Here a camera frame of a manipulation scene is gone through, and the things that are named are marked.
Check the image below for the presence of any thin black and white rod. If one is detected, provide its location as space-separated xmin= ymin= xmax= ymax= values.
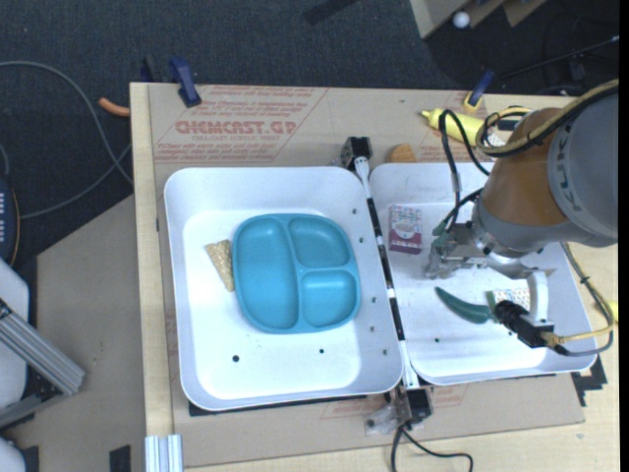
xmin=354 ymin=156 xmax=413 ymax=388

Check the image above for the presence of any black cylinder on white bracket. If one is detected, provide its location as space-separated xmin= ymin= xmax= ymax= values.
xmin=492 ymin=269 xmax=557 ymax=349

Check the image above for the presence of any white plastic tray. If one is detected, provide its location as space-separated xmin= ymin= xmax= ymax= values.
xmin=368 ymin=160 xmax=600 ymax=387
xmin=162 ymin=165 xmax=406 ymax=411

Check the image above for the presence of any white patterned packet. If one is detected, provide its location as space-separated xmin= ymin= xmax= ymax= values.
xmin=486 ymin=287 xmax=533 ymax=309

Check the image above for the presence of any blue divided plate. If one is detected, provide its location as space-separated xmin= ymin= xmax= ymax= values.
xmin=231 ymin=212 xmax=363 ymax=335

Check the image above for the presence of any green chili pepper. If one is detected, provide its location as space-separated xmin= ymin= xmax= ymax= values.
xmin=433 ymin=285 xmax=495 ymax=325

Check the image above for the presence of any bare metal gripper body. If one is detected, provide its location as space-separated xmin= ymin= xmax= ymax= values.
xmin=443 ymin=221 xmax=530 ymax=277

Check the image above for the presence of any brown cardboard board red print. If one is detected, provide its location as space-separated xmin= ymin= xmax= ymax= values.
xmin=146 ymin=83 xmax=587 ymax=467

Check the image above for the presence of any yellow squeeze bottle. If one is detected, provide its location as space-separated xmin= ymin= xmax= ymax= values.
xmin=420 ymin=107 xmax=488 ymax=148

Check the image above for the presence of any orange sausage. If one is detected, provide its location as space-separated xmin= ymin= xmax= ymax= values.
xmin=97 ymin=96 xmax=132 ymax=118

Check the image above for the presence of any orange biscuit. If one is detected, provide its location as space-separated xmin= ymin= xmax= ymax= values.
xmin=383 ymin=143 xmax=418 ymax=164

